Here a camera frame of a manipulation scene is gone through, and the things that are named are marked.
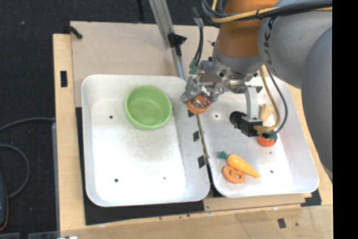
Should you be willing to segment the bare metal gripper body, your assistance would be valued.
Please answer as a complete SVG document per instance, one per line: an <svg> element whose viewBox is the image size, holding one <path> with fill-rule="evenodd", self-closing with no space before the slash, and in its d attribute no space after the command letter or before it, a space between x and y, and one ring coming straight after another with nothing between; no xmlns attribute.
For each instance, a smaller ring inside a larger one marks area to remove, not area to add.
<svg viewBox="0 0 358 239"><path fill-rule="evenodd" d="M238 73L225 66L217 59L203 60L196 69L194 83L196 86L205 88L208 92L231 91L244 93L246 83L253 78L253 73Z"/></svg>

